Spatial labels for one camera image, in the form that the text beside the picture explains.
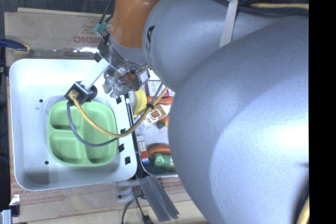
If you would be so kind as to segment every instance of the white basin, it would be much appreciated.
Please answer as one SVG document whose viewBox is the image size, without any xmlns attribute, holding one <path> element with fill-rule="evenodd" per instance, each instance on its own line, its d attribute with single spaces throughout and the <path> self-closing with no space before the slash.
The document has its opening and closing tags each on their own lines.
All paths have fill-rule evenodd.
<svg viewBox="0 0 336 224">
<path fill-rule="evenodd" d="M 117 151 L 108 164 L 74 167 L 53 159 L 48 149 L 48 113 L 75 81 L 81 81 L 96 64 L 93 60 L 23 59 L 9 71 L 10 107 L 16 181 L 28 190 L 46 190 L 127 180 L 137 170 L 131 135 L 118 140 L 124 150 Z M 100 78 L 96 101 L 109 106 L 115 114 L 117 129 L 128 129 L 129 118 L 124 98 L 117 104 L 105 94 Z"/>
</svg>

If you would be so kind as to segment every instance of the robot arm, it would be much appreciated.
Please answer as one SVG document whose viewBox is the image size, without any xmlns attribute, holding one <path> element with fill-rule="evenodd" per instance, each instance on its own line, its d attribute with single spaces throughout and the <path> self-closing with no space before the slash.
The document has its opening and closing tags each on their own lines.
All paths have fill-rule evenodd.
<svg viewBox="0 0 336 224">
<path fill-rule="evenodd" d="M 175 91 L 172 157 L 211 223 L 293 223 L 309 193 L 308 4 L 239 0 L 220 48 L 229 1 L 117 0 L 93 73 L 112 97 L 148 66 Z"/>
</svg>

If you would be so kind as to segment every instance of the green divided tray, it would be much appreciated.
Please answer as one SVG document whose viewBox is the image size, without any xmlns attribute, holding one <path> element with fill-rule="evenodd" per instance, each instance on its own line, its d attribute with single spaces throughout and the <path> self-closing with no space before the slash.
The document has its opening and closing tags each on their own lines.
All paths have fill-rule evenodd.
<svg viewBox="0 0 336 224">
<path fill-rule="evenodd" d="M 73 166 L 99 166 L 109 163 L 117 153 L 117 141 L 101 147 L 82 144 L 71 130 L 67 116 L 67 100 L 54 104 L 48 118 L 48 147 L 59 163 Z M 83 104 L 87 115 L 103 129 L 116 133 L 117 125 L 113 111 L 97 101 Z M 78 134 L 91 144 L 113 139 L 93 128 L 75 106 L 70 108 L 71 118 Z"/>
</svg>

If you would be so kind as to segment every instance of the cable tie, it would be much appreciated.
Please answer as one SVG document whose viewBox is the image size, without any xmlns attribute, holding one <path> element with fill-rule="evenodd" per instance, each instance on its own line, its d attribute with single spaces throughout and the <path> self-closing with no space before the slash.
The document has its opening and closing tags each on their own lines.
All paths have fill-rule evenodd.
<svg viewBox="0 0 336 224">
<path fill-rule="evenodd" d="M 153 104 L 147 104 L 146 106 L 147 106 L 148 108 L 154 109 Z"/>
</svg>

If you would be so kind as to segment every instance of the white strap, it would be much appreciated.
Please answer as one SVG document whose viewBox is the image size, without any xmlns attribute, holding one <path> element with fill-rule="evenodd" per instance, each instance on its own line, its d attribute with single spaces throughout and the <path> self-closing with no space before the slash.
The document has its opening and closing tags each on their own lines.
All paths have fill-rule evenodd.
<svg viewBox="0 0 336 224">
<path fill-rule="evenodd" d="M 220 38 L 220 44 L 219 44 L 220 48 L 230 43 L 232 40 L 233 29 L 235 27 L 236 22 L 237 7 L 238 7 L 238 0 L 231 0 L 227 8 L 222 37 Z"/>
</svg>

